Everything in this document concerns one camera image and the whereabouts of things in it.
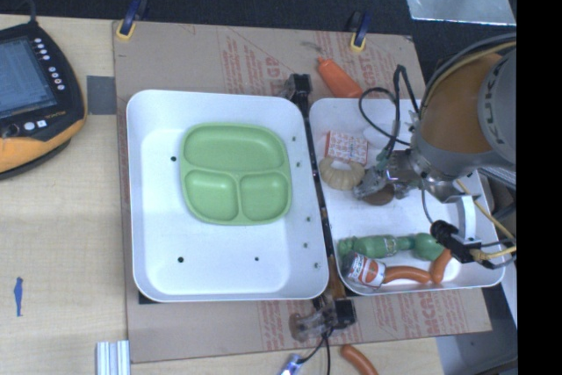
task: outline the cardboard sheet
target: cardboard sheet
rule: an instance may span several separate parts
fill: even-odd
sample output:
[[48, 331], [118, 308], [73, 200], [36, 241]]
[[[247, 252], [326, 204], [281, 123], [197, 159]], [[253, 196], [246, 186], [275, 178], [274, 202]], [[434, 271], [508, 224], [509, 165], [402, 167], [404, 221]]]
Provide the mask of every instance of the cardboard sheet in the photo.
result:
[[[316, 71], [318, 56], [333, 58], [363, 89], [391, 89], [400, 64], [415, 95], [422, 96], [423, 77], [408, 37], [369, 34], [360, 54], [349, 49], [350, 38], [345, 32], [150, 22], [137, 23], [129, 41], [114, 38], [127, 326], [134, 363], [309, 348], [317, 342], [300, 343], [289, 330], [291, 314], [314, 310], [309, 300], [156, 304], [139, 295], [131, 256], [128, 99], [146, 89], [276, 95], [292, 73], [311, 76], [311, 101], [331, 97]], [[405, 86], [401, 93], [407, 95]], [[356, 297], [354, 304], [357, 323], [334, 334], [330, 342], [335, 345], [491, 329], [480, 289]]]

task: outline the blue marker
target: blue marker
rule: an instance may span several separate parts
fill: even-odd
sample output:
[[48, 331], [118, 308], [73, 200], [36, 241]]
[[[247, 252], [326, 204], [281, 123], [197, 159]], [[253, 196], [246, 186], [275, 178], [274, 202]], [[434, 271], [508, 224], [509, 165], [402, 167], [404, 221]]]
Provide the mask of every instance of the blue marker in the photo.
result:
[[16, 307], [18, 309], [18, 317], [20, 317], [21, 314], [21, 298], [24, 295], [24, 287], [23, 287], [23, 283], [24, 283], [24, 279], [21, 277], [18, 277], [16, 279], [16, 286], [14, 287], [14, 296], [16, 297]]

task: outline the red and white box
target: red and white box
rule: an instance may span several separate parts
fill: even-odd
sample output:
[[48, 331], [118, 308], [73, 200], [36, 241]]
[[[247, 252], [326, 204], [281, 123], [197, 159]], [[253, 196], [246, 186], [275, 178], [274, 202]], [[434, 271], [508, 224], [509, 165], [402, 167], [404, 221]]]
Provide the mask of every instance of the red and white box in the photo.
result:
[[326, 157], [332, 157], [341, 162], [367, 163], [367, 149], [369, 143], [364, 137], [354, 136], [345, 132], [330, 130], [326, 137]]

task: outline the orange bottle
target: orange bottle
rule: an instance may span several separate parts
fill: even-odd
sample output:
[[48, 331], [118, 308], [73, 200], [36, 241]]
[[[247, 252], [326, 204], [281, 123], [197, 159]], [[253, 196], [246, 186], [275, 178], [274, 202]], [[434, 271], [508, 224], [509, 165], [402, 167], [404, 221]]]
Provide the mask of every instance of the orange bottle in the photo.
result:
[[357, 84], [342, 68], [333, 60], [318, 57], [318, 72], [324, 82], [328, 85], [335, 97], [360, 98], [363, 94], [361, 86]]

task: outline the beige donut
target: beige donut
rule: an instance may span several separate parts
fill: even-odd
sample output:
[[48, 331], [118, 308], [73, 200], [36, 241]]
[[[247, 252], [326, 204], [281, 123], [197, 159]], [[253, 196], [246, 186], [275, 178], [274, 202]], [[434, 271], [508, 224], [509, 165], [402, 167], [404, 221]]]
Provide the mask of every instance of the beige donut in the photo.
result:
[[334, 158], [327, 156], [318, 165], [322, 180], [339, 191], [349, 191], [361, 183], [365, 175], [364, 167], [355, 161], [348, 162], [349, 169], [337, 169], [332, 166]]

